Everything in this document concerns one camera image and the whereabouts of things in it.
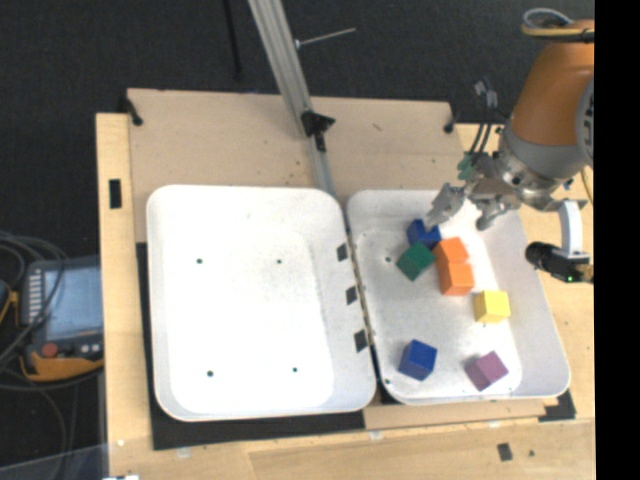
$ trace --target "purple cube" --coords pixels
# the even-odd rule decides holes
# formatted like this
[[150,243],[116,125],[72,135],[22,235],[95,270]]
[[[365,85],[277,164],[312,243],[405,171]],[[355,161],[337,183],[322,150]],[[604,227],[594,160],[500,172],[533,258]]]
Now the purple cube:
[[476,359],[468,364],[464,370],[478,391],[483,391],[509,373],[509,370],[507,370],[507,367],[495,352],[489,352],[487,355]]
[[433,249],[442,240],[440,228],[433,226],[427,231],[421,219],[415,219],[407,228],[407,238],[409,239],[409,245],[422,242],[429,249]]
[[433,371],[437,354],[438,349],[433,348],[431,345],[418,340],[411,340],[404,347],[398,371],[416,380],[424,380]]

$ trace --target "small screen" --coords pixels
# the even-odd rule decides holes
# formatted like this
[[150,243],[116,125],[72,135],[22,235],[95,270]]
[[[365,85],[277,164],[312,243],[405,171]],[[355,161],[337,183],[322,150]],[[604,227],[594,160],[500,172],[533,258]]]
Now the small screen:
[[[51,295],[59,271],[44,273],[46,297]],[[68,268],[49,305],[47,323],[51,340],[72,338],[82,333],[102,330],[102,289],[100,269],[97,265]]]

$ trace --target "metal rod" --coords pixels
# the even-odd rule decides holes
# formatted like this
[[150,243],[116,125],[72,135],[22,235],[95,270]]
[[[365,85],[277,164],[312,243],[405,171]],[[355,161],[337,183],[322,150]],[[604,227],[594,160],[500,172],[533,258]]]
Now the metal rod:
[[[308,139],[302,115],[313,111],[313,107],[282,1],[248,1],[280,93],[293,115],[298,132]],[[309,147],[318,188],[335,195],[326,153],[317,149],[313,138],[309,140]]]
[[323,36],[318,36],[318,37],[313,37],[311,39],[305,39],[304,41],[298,41],[297,39],[294,41],[296,48],[299,50],[300,48],[302,48],[303,46],[306,46],[308,44],[314,44],[314,43],[319,43],[321,41],[326,41],[327,39],[333,39],[335,37],[340,37],[340,36],[344,36],[346,34],[351,34],[353,32],[355,32],[356,29],[355,28],[347,28],[344,30],[340,30],[338,32],[332,32],[331,34],[325,34]]

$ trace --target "blue cube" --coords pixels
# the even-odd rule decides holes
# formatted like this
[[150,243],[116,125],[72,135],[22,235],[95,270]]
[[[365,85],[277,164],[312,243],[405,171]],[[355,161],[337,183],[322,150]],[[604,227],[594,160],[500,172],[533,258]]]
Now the blue cube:
[[433,226],[429,231],[424,227],[424,221],[421,219],[415,219],[411,225],[407,228],[407,238],[409,239],[409,245],[413,245],[416,242],[422,242],[429,249],[433,249],[438,242],[442,240],[440,236],[440,228]]
[[438,349],[418,340],[411,342],[404,348],[398,371],[417,380],[426,379],[436,364]]

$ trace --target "cube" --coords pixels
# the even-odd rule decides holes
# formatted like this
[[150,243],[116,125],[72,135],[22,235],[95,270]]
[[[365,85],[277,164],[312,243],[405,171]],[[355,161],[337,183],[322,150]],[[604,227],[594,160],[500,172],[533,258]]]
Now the cube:
[[398,371],[416,380],[426,379],[436,364],[438,349],[418,340],[411,340],[402,352]]
[[509,296],[501,290],[484,290],[473,299],[476,321],[498,323],[511,316]]
[[475,285],[468,263],[437,263],[442,295],[466,295]]
[[440,240],[433,248],[438,263],[464,263],[469,259],[467,248],[460,237]]
[[424,227],[424,222],[421,219],[414,220],[407,228],[407,238],[409,239],[409,245],[413,245],[416,242],[422,242],[429,249],[433,249],[442,237],[440,236],[440,228],[433,226],[430,230]]
[[489,352],[465,367],[465,372],[478,391],[487,389],[491,384],[509,373],[498,354]]
[[400,256],[396,266],[411,281],[414,281],[435,260],[436,257],[426,245],[422,242],[416,242]]

